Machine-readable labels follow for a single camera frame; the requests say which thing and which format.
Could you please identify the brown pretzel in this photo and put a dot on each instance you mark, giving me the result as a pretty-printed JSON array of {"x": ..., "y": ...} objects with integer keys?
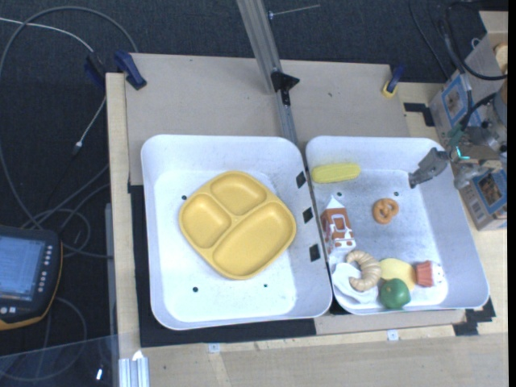
[{"x": 379, "y": 216}]

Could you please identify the orange and white cupcake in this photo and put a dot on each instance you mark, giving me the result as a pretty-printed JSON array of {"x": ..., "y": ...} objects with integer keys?
[{"x": 425, "y": 274}]

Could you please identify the yellow divided plate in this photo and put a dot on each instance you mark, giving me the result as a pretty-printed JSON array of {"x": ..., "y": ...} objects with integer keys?
[{"x": 250, "y": 236}]

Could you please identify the brown cardboard board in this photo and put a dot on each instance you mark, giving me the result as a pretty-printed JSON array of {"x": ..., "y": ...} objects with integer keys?
[{"x": 209, "y": 99}]

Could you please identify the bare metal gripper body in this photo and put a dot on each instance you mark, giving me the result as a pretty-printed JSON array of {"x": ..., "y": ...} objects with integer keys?
[{"x": 483, "y": 143}]

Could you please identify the yellow lemon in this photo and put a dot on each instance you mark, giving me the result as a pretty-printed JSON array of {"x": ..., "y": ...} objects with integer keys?
[{"x": 399, "y": 272}]

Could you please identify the white plastic tray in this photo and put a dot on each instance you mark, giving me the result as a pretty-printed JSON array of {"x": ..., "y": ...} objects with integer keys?
[
  {"x": 427, "y": 224},
  {"x": 181, "y": 305}
]

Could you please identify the green pepper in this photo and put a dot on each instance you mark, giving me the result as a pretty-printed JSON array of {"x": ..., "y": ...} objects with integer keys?
[{"x": 394, "y": 294}]

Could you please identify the orange and white carton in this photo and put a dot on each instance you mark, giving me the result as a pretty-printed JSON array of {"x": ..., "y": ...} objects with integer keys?
[{"x": 337, "y": 224}]

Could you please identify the beige croissant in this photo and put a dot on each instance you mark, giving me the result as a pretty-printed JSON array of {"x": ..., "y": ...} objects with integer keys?
[{"x": 369, "y": 272}]

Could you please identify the yellow corn cob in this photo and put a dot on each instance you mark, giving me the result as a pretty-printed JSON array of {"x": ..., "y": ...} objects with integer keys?
[{"x": 335, "y": 173}]

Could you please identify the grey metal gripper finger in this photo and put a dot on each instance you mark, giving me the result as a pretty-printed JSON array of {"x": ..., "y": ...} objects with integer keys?
[
  {"x": 430, "y": 165},
  {"x": 467, "y": 172}
]

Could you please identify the thin black rod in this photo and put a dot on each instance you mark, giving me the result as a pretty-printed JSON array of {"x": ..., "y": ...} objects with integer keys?
[{"x": 317, "y": 216}]

